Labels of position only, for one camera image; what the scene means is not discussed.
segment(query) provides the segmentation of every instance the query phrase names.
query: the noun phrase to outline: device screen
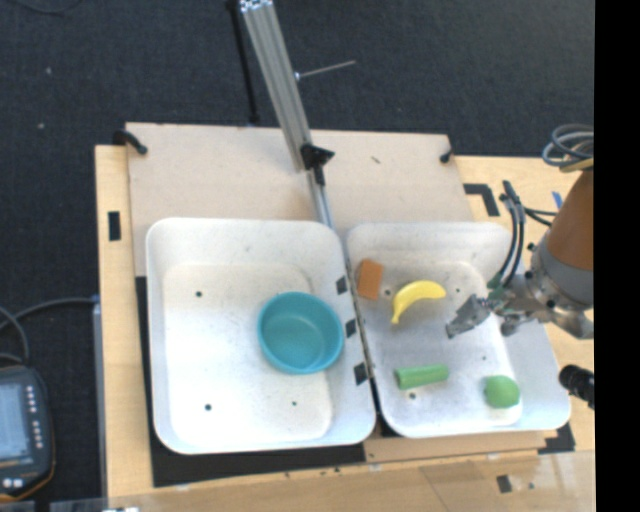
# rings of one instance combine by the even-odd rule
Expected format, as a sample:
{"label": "device screen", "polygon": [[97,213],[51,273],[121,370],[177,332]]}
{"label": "device screen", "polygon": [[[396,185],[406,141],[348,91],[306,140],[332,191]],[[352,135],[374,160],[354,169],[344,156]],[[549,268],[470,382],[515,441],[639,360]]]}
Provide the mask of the device screen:
{"label": "device screen", "polygon": [[0,385],[0,461],[19,459],[28,463],[31,458],[23,394],[18,383]]}

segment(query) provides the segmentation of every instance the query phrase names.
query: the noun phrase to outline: white tray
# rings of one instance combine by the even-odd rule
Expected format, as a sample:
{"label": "white tray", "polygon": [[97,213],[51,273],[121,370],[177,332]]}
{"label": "white tray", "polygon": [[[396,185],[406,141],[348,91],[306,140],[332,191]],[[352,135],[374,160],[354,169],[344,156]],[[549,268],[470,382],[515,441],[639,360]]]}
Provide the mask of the white tray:
{"label": "white tray", "polygon": [[[357,301],[382,414],[399,434],[546,430],[568,420],[569,399],[558,383],[558,365],[542,325],[531,322],[505,339],[492,314],[453,339],[445,331],[471,294],[487,296],[486,283],[502,265],[510,239],[500,226],[476,222],[366,224],[348,234],[354,268],[365,258],[384,266],[379,299]],[[395,293],[423,279],[443,285],[447,297],[415,303],[392,325]],[[449,367],[445,382],[398,388],[396,368],[439,363]],[[518,383],[517,406],[487,405],[484,379],[496,374]]]}
{"label": "white tray", "polygon": [[154,425],[184,454],[356,444],[375,424],[360,333],[336,364],[286,375],[260,351],[261,306],[312,293],[356,318],[337,235],[316,222],[164,219],[147,234]]}

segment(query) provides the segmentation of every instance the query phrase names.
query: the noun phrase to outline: green round object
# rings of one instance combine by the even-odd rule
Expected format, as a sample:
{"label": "green round object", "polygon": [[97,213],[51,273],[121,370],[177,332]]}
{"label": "green round object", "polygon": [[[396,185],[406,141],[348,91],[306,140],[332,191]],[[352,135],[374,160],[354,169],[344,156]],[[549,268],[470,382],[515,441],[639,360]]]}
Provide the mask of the green round object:
{"label": "green round object", "polygon": [[505,409],[513,407],[520,401],[520,388],[516,381],[506,375],[488,377],[484,394],[491,407]]}

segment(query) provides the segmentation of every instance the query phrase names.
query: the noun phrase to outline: orange block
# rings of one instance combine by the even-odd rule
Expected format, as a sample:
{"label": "orange block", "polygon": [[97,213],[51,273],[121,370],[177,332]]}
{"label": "orange block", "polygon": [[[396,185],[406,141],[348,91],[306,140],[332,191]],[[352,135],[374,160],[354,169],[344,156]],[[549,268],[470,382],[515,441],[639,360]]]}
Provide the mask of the orange block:
{"label": "orange block", "polygon": [[373,260],[364,259],[358,275],[358,295],[365,299],[377,300],[384,267]]}

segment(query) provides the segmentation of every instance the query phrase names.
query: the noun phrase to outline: black fabric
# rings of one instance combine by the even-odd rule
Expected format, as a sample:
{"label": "black fabric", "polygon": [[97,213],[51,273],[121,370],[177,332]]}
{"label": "black fabric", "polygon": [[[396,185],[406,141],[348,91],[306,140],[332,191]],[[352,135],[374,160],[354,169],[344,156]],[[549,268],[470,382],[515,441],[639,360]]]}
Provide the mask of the black fabric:
{"label": "black fabric", "polygon": [[153,481],[156,487],[232,476],[293,471],[353,464],[366,460],[362,444],[215,455],[181,455],[168,449],[153,427],[153,404],[149,366],[149,330],[147,317],[147,281],[136,278],[140,342],[142,347]]}
{"label": "black fabric", "polygon": [[[99,291],[96,144],[128,121],[245,125],[250,115],[223,0],[27,1],[0,0],[0,304],[12,311]],[[300,82],[313,128],[445,133],[457,154],[537,156],[557,125],[593,123],[595,0],[276,7],[296,71],[357,61]],[[247,53],[261,125],[276,126]],[[58,448],[36,500],[97,496],[90,314],[47,311],[25,328]]]}

